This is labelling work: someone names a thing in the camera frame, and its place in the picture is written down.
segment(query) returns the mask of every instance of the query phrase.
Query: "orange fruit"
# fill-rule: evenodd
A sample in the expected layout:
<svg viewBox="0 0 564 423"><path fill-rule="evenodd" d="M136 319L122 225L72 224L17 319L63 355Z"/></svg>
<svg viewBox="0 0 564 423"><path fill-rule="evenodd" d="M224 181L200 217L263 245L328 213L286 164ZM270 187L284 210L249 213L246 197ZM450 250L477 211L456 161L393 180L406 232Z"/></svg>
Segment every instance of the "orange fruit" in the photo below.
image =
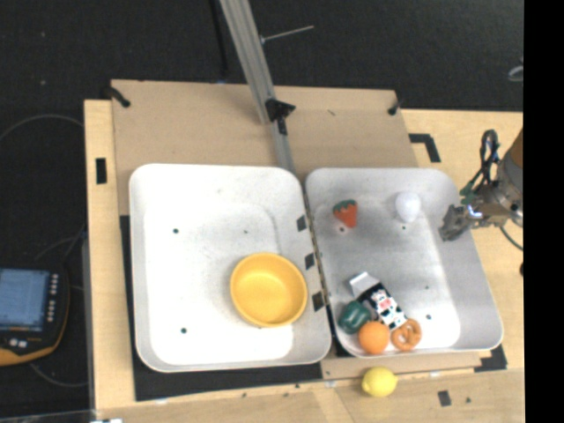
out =
<svg viewBox="0 0 564 423"><path fill-rule="evenodd" d="M365 323L359 330L359 343L369 354L380 354L390 342L390 328L379 321Z"/></svg>

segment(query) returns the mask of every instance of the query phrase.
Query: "white ball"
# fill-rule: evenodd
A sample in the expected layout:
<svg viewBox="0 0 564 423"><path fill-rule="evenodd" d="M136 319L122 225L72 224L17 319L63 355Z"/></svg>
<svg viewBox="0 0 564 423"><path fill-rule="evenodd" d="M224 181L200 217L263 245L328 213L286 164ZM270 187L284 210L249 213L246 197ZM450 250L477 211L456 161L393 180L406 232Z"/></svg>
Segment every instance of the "white ball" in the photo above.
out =
<svg viewBox="0 0 564 423"><path fill-rule="evenodd" d="M421 210L421 199L412 191L399 193L396 197L396 210L404 222L413 222Z"/></svg>

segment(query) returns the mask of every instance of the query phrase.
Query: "screen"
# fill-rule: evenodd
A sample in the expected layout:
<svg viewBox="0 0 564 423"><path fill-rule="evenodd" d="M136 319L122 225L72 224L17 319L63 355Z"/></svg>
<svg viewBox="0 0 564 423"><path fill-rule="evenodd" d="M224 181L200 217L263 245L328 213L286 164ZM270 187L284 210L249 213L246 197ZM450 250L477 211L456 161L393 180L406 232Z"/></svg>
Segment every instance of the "screen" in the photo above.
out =
<svg viewBox="0 0 564 423"><path fill-rule="evenodd" d="M0 268L0 330L42 329L48 279L48 271Z"/></svg>

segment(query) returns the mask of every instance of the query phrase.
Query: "brown pretzel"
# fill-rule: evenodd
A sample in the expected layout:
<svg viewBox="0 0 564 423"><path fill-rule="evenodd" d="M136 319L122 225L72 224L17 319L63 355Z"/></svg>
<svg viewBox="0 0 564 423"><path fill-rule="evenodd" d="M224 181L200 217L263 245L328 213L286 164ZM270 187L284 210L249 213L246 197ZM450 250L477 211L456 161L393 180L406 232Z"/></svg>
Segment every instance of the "brown pretzel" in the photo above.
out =
<svg viewBox="0 0 564 423"><path fill-rule="evenodd" d="M421 340L421 326L409 318L391 333L391 343L400 351L410 351Z"/></svg>

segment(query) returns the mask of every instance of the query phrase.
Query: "yellow bowl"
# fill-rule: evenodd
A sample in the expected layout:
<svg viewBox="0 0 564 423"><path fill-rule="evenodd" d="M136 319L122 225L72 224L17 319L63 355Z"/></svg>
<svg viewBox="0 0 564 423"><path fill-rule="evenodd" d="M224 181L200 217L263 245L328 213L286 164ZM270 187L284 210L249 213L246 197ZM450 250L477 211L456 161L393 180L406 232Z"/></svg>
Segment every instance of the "yellow bowl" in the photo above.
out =
<svg viewBox="0 0 564 423"><path fill-rule="evenodd" d="M239 314L264 328L293 323L308 302L301 271L286 258L269 252L243 258L231 275L230 291Z"/></svg>

